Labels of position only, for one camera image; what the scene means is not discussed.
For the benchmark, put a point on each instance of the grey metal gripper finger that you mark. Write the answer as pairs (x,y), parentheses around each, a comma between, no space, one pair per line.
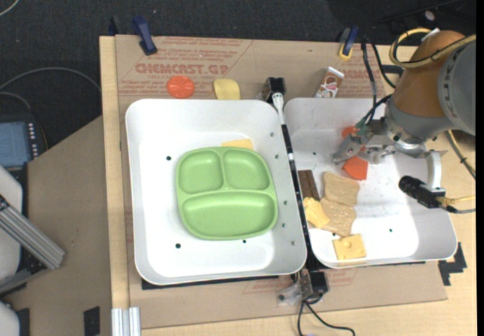
(378,155)
(346,151)

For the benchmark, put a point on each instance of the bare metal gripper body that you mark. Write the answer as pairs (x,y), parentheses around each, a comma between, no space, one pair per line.
(406,143)

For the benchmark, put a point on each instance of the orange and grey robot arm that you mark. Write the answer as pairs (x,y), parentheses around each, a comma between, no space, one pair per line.
(423,77)

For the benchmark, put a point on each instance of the small orange round piece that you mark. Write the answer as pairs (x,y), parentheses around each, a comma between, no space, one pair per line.
(348,131)

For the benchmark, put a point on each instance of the orange wedge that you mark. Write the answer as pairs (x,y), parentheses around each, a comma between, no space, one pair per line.
(356,168)

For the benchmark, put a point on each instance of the tan bread slice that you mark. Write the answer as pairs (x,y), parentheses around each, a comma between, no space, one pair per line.
(341,188)
(340,218)

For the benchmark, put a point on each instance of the brown chocolate bar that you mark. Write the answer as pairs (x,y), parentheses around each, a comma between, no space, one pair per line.
(309,185)

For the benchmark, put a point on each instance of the white plastic tray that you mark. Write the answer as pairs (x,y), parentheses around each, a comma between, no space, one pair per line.
(385,209)
(159,190)

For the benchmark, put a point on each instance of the thin black and white rod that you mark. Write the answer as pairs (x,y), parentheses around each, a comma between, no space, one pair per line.
(291,154)

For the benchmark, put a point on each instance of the white and brown carton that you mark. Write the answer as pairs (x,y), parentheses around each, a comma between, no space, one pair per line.
(329,84)

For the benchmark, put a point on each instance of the yellow crinkle fries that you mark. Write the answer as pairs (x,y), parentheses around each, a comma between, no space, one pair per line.
(316,213)

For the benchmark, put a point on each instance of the yellow cheese block with holes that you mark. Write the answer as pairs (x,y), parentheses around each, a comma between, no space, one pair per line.
(349,247)

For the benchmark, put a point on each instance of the yellow cheese slice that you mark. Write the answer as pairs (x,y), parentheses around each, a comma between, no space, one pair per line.
(240,144)

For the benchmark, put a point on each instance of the green divided plate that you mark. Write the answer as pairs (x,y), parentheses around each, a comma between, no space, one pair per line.
(227,209)

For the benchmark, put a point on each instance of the pale yellow rounded piece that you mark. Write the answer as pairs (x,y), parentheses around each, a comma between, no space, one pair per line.
(227,89)

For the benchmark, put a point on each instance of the brown cardboard board red print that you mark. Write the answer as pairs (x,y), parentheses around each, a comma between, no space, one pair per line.
(242,58)

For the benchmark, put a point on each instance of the orange round disc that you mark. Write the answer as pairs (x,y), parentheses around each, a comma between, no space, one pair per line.
(180,86)

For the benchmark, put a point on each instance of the black cylinder on white bracket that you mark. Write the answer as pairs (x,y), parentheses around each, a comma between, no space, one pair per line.
(417,188)

